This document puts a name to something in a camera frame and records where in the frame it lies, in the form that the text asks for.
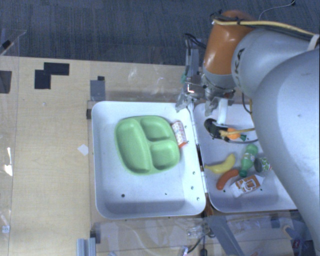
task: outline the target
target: gray floor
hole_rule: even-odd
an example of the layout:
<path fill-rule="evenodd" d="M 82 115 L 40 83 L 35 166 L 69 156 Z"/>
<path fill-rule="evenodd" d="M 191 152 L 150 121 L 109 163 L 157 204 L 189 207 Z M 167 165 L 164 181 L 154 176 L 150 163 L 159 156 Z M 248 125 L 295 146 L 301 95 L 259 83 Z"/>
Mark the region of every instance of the gray floor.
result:
<path fill-rule="evenodd" d="M 21 56 L 185 64 L 184 33 L 206 39 L 209 15 L 239 9 L 258 18 L 290 0 L 1 0 L 0 28 L 23 29 Z M 266 12 L 262 19 L 319 33 L 320 0 Z"/>

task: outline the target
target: table surface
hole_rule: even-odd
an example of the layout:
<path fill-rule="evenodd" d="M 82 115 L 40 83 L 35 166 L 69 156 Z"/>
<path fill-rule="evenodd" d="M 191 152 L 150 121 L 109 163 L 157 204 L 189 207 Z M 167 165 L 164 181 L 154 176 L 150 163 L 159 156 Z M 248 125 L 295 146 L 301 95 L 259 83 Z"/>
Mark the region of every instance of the table surface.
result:
<path fill-rule="evenodd" d="M 44 62 L 70 64 L 69 75 L 52 75 L 51 89 L 35 89 L 35 70 L 43 70 Z M 88 145 L 90 80 L 105 77 L 107 99 L 128 94 L 172 101 L 180 91 L 183 71 L 183 66 L 19 58 L 10 256 L 75 255 L 77 239 L 90 235 L 89 157 L 78 150 Z M 287 239 L 266 241 L 264 246 L 277 255 L 292 255 Z M 178 255 L 179 249 L 116 255 Z M 224 255 L 217 243 L 207 249 L 209 255 Z"/>

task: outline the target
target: yellow banana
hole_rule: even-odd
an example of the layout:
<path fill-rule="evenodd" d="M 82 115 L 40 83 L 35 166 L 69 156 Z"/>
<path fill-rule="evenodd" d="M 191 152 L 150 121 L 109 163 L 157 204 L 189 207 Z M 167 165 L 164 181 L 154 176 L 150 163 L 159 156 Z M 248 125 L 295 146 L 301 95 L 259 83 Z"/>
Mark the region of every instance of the yellow banana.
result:
<path fill-rule="evenodd" d="M 215 165 L 205 165 L 204 168 L 211 170 L 215 174 L 223 174 L 229 171 L 236 162 L 236 157 L 234 154 L 228 155 L 224 162 Z"/>

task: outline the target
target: green tray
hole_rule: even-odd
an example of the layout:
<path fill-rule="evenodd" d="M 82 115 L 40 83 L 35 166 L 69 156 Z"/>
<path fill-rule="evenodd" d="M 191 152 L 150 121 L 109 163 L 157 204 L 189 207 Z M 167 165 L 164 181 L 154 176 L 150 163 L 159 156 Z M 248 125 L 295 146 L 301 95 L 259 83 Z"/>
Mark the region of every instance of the green tray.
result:
<path fill-rule="evenodd" d="M 122 119 L 115 127 L 114 137 L 122 164 L 134 174 L 166 171 L 180 160 L 174 131 L 162 117 L 145 115 Z"/>

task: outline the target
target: hot dog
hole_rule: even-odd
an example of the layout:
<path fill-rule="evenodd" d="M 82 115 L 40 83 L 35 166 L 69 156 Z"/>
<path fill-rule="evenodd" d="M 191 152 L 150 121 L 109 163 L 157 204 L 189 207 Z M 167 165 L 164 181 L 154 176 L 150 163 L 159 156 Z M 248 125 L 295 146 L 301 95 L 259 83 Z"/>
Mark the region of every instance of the hot dog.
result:
<path fill-rule="evenodd" d="M 227 181 L 229 179 L 231 179 L 232 177 L 235 177 L 239 175 L 239 170 L 237 169 L 231 169 L 231 170 L 228 170 L 227 172 L 225 172 L 220 178 L 219 180 L 217 181 L 216 183 L 216 188 L 218 190 L 223 190 Z"/>

